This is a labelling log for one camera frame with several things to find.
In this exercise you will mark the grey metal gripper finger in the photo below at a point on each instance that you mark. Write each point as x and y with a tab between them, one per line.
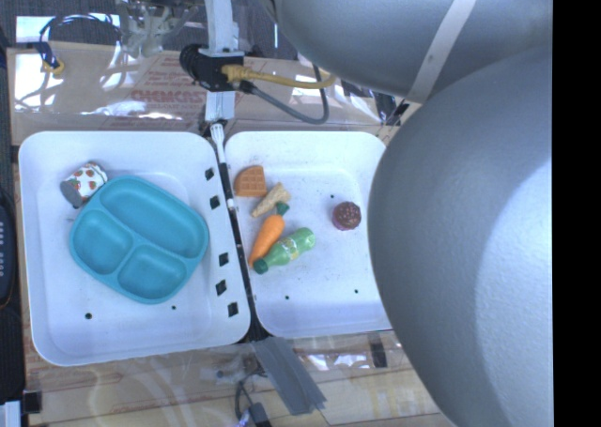
170	21
138	33

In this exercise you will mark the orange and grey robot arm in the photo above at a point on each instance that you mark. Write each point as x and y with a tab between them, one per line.
422	228

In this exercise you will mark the white can with strawberry print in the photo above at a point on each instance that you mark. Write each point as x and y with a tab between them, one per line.
87	181

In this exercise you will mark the orange waffle biscuit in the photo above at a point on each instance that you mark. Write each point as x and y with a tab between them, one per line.
250	182

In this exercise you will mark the blue divided plate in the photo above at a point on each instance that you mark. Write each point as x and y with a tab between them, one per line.
141	237

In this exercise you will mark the beige cone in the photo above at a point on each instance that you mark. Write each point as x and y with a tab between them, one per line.
272	200

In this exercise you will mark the thin black and white rod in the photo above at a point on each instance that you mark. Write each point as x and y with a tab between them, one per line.
237	237

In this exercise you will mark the orange carrot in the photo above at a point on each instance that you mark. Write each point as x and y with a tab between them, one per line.
267	235

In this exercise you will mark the green bottle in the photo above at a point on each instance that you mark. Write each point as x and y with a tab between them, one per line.
286	250

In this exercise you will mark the brown doughnut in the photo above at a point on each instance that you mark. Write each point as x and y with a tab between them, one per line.
347	216

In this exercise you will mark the white plastic tray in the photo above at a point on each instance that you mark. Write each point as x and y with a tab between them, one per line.
319	294
117	331

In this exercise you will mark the brown cardboard board, red print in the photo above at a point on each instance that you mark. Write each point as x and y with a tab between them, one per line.
155	392

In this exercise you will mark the black cylinder on white bracket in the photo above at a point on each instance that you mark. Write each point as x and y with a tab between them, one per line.
211	66

